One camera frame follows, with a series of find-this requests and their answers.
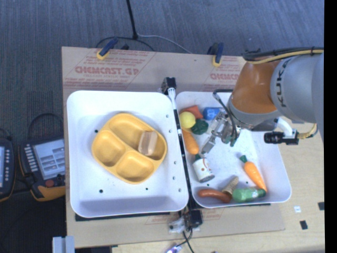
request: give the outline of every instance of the dark floor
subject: dark floor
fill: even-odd
[[[206,54],[224,42],[224,55],[245,50],[324,47],[324,0],[130,0],[135,28],[158,52]],[[62,46],[95,47],[109,36],[132,37],[126,0],[0,0],[0,127],[11,133],[15,156],[33,117],[63,115]],[[120,39],[131,50],[148,45]],[[52,117],[29,135],[60,131]],[[0,252],[52,252],[66,235],[64,199],[37,202],[19,181],[0,203]]]

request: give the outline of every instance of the green pepper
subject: green pepper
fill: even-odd
[[[201,135],[207,131],[209,124],[201,119],[196,119],[194,126],[191,127],[191,130],[196,135]]]

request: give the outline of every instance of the yellow cable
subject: yellow cable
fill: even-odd
[[[284,54],[280,54],[280,55],[276,55],[274,57],[270,57],[270,58],[266,58],[263,60],[258,60],[258,61],[247,61],[250,64],[262,64],[262,63],[267,63],[267,62],[271,62],[271,61],[275,61],[275,60],[279,60],[279,59],[283,59],[286,57],[290,57],[290,56],[295,56],[295,55],[302,55],[302,54],[312,54],[312,53],[323,53],[324,50],[307,50],[307,51],[298,51],[298,52],[291,52],[291,53],[284,53]]]
[[[298,134],[298,138],[299,139],[306,139],[307,137],[309,137],[310,135],[312,135],[316,130],[317,130],[317,124],[314,124],[312,126],[312,129],[309,132],[307,132],[307,133],[299,133]]]

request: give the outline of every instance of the blue and yellow clamp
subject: blue and yellow clamp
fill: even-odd
[[[207,52],[209,55],[213,55],[213,65],[219,67],[221,65],[221,56],[223,53],[223,43],[214,43]]]
[[[110,40],[104,48],[100,49],[96,56],[100,60],[104,60],[109,55],[109,50],[114,48],[114,46],[117,44],[118,38],[114,37],[112,40]]]

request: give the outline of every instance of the brown sausage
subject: brown sausage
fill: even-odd
[[[215,189],[201,189],[198,192],[199,197],[211,197],[218,200],[221,200],[224,203],[229,203],[232,199],[232,195],[229,193],[223,193]]]

